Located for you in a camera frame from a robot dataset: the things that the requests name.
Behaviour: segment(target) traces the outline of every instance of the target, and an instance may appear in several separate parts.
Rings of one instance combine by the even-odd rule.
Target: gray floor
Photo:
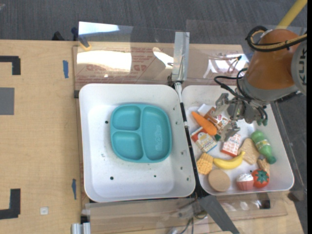
[[[188,30],[196,43],[244,41],[243,29],[277,25],[296,0],[0,0],[0,39],[51,40],[59,31],[72,40],[79,21],[172,30]],[[307,6],[291,26],[307,27]],[[222,25],[212,28],[211,23]],[[294,161],[295,201],[305,233],[307,224],[307,103],[294,97],[273,105],[281,115],[281,133]]]

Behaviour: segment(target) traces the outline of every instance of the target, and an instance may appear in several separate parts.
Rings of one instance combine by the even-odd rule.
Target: red tomato
[[[254,170],[252,176],[253,185],[257,188],[265,187],[270,182],[268,173],[262,169]]]

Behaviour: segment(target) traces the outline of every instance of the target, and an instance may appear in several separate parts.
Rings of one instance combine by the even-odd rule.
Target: toy carrot
[[[203,116],[199,115],[196,112],[192,112],[193,117],[195,118],[196,122],[203,127],[203,129],[206,130],[206,132],[211,135],[211,136],[215,136],[217,129],[216,127],[207,119],[205,119]]]

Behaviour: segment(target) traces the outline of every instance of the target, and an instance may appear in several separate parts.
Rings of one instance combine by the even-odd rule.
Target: toy banana
[[[233,169],[239,166],[243,161],[245,152],[242,151],[238,156],[232,159],[214,158],[214,164],[221,169]]]

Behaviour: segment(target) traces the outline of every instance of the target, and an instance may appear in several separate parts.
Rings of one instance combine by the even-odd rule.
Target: teal plate
[[[172,148],[168,115],[152,105],[124,104],[114,109],[110,135],[113,151],[126,161],[160,162]]]

